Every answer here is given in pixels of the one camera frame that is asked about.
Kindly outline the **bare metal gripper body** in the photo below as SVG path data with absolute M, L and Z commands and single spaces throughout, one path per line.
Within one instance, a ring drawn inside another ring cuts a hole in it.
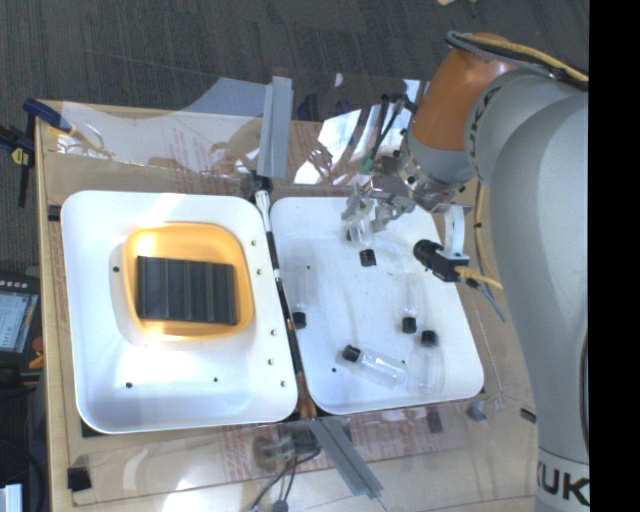
M 372 164 L 367 195 L 398 208 L 418 206 L 432 211 L 455 197 L 457 171 L 452 155 L 424 160 L 381 156 Z

